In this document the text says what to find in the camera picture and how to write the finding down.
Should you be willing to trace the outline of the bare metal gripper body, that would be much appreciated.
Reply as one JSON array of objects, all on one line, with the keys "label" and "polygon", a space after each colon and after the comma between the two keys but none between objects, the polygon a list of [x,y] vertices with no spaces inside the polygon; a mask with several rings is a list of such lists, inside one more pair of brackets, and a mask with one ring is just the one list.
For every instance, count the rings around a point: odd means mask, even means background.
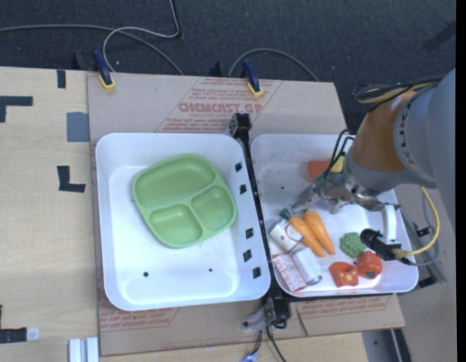
[{"label": "bare metal gripper body", "polygon": [[379,193],[362,186],[348,173],[329,173],[322,182],[320,196],[329,203],[329,199],[342,199],[345,206],[357,205],[368,211],[380,211],[388,203],[378,198]]}]

